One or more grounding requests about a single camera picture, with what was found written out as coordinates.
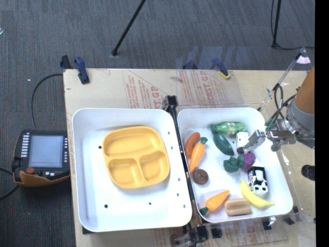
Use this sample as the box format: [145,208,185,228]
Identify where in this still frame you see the black cylinder on white bracket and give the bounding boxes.
[301,164,316,182]

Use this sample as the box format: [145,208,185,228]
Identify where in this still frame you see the white plastic tray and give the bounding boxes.
[71,108,193,233]
[176,107,294,224]

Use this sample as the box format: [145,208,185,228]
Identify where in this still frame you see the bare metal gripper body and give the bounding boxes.
[265,118,299,152]

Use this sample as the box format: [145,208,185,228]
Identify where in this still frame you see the orange carrot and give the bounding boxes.
[199,189,230,216]
[189,137,209,173]

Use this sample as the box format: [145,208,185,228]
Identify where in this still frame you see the orange sausage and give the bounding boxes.
[184,132,201,160]

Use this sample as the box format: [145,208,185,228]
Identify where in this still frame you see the brown doughnut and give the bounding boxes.
[192,168,210,186]

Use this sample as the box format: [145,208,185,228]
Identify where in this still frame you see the white can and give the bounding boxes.
[235,131,251,154]

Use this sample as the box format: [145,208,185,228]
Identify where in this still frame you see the cow print milk carton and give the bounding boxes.
[247,166,269,197]

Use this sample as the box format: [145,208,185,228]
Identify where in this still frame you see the dark green cucumber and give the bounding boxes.
[212,132,235,156]

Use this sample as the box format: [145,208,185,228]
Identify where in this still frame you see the black block with thin wires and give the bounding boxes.
[161,95,178,111]
[173,224,209,247]

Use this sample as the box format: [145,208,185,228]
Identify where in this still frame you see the brown cardboard board red print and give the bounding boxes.
[62,68,316,247]

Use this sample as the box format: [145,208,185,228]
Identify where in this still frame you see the green bottle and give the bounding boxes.
[210,121,247,135]

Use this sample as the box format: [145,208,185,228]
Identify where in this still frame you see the yellow divided plate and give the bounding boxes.
[102,125,171,189]

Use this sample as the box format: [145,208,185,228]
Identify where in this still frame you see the thin black and white rod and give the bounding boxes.
[168,106,200,227]

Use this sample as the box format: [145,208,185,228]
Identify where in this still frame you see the yellow banana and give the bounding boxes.
[240,180,275,208]

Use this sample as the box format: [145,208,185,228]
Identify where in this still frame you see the green broccoli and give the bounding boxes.
[223,156,244,173]

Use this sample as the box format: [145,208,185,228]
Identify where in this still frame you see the tan bread bun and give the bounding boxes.
[224,198,252,217]

